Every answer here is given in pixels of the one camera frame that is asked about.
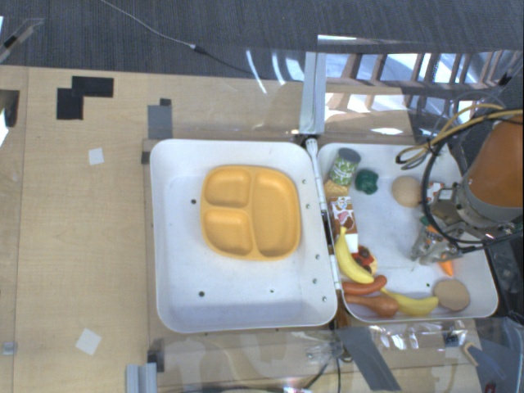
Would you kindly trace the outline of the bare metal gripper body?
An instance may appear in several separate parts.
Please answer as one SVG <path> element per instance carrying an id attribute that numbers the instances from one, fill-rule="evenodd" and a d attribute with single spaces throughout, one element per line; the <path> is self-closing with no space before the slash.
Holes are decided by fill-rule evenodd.
<path id="1" fill-rule="evenodd" d="M 489 216 L 490 204 L 477 199 L 462 184 L 441 189 L 430 204 L 430 212 L 439 228 L 457 242 L 495 239 L 498 224 Z"/>

